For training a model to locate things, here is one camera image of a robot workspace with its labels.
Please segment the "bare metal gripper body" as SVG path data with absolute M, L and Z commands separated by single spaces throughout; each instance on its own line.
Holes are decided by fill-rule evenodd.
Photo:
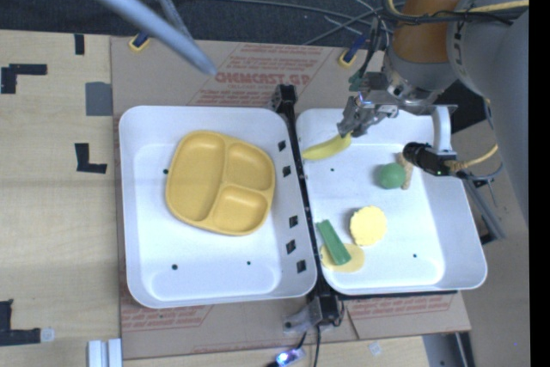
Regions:
M 413 93 L 410 83 L 390 71 L 357 71 L 348 83 L 354 96 L 345 106 L 345 125 L 372 125 L 394 117 Z

